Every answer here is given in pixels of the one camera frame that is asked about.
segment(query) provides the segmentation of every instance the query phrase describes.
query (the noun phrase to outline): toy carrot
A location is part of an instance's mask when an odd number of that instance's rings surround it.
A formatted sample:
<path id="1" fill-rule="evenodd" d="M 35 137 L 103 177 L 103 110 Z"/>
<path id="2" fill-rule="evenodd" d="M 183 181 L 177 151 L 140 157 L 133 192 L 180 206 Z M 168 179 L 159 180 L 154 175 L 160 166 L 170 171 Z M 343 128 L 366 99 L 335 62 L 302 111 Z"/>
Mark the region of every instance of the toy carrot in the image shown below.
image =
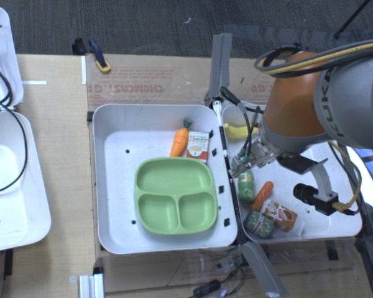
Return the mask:
<path id="1" fill-rule="evenodd" d="M 181 156 L 188 143 L 188 128 L 192 124 L 192 121 L 184 119 L 184 127 L 178 129 L 174 135 L 173 146 L 170 152 L 170 156 Z"/>
<path id="2" fill-rule="evenodd" d="M 249 208 L 250 210 L 255 210 L 257 212 L 260 212 L 260 209 L 265 201 L 266 198 L 268 198 L 269 194 L 271 193 L 272 189 L 274 188 L 274 184 L 271 181 L 267 181 L 262 186 L 260 192 L 258 195 L 256 195 L 256 198 L 253 202 L 251 202 Z"/>

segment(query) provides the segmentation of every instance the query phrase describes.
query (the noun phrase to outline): green soda can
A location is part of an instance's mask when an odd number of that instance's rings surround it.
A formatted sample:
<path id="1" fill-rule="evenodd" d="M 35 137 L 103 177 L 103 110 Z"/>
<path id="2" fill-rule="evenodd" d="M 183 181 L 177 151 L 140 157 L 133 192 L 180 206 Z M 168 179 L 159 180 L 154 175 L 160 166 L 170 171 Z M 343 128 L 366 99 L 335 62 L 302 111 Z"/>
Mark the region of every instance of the green soda can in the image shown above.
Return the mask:
<path id="1" fill-rule="evenodd" d="M 237 198 L 240 203 L 251 203 L 256 195 L 254 194 L 253 172 L 247 169 L 237 177 Z"/>
<path id="2" fill-rule="evenodd" d="M 274 229 L 274 221 L 252 210 L 243 221 L 243 226 L 249 232 L 268 238 Z"/>

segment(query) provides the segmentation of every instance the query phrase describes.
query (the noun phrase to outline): black camera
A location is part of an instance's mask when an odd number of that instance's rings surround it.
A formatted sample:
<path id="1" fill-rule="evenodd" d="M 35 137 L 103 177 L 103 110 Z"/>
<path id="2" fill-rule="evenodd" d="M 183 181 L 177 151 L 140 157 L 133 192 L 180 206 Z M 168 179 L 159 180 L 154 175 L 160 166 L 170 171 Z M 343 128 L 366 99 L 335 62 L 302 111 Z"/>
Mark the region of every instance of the black camera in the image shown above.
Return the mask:
<path id="1" fill-rule="evenodd" d="M 327 216 L 333 214 L 336 209 L 331 205 L 335 202 L 338 202 L 338 195 L 335 193 L 334 197 L 328 201 L 321 200 L 317 198 L 318 189 L 313 186 L 307 186 L 303 183 L 298 183 L 293 189 L 293 195 L 303 201 L 305 204 L 315 206 L 315 210 L 325 214 Z"/>

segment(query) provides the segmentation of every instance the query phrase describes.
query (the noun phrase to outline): black carpet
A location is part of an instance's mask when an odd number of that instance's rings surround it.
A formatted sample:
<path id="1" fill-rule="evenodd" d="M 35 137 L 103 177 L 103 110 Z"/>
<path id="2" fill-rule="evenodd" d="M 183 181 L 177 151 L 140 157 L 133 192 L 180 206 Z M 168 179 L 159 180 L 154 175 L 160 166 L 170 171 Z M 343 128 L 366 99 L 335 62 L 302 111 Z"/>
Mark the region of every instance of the black carpet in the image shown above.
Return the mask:
<path id="1" fill-rule="evenodd" d="M 232 57 L 281 45 L 322 51 L 373 38 L 373 0 L 0 0 L 17 53 L 71 55 L 81 37 L 104 53 L 210 57 L 213 35 L 233 33 Z"/>

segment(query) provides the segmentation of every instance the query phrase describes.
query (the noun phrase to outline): green plate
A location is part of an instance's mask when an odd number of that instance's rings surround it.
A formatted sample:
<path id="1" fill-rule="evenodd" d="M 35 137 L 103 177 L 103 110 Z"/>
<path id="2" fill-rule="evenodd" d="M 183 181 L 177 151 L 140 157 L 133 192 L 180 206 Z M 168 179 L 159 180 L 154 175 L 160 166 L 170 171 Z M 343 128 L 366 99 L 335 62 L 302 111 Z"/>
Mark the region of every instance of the green plate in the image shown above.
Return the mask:
<path id="1" fill-rule="evenodd" d="M 198 233 L 217 219 L 213 176 L 197 159 L 166 157 L 143 162 L 136 173 L 135 198 L 142 225 L 153 233 Z"/>

